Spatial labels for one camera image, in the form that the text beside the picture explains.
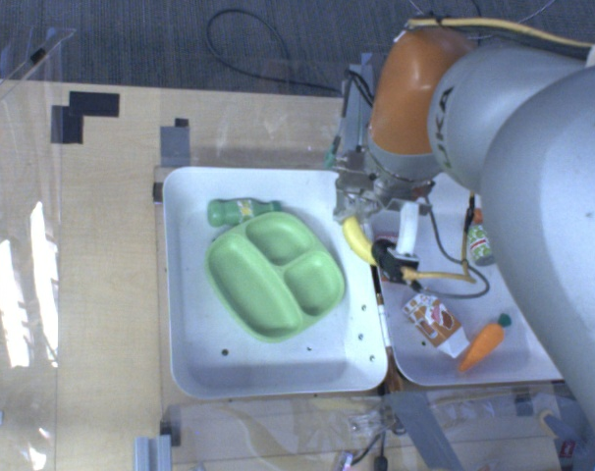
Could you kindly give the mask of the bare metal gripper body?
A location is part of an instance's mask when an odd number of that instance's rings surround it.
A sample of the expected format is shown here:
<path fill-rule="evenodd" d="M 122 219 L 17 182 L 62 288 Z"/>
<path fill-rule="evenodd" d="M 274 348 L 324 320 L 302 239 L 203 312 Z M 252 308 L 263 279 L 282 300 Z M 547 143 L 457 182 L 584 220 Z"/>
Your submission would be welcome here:
<path fill-rule="evenodd" d="M 400 210 L 404 203 L 427 197 L 433 189 L 433 158 L 387 151 L 349 151 L 337 159 L 336 191 L 374 198 L 381 210 Z"/>

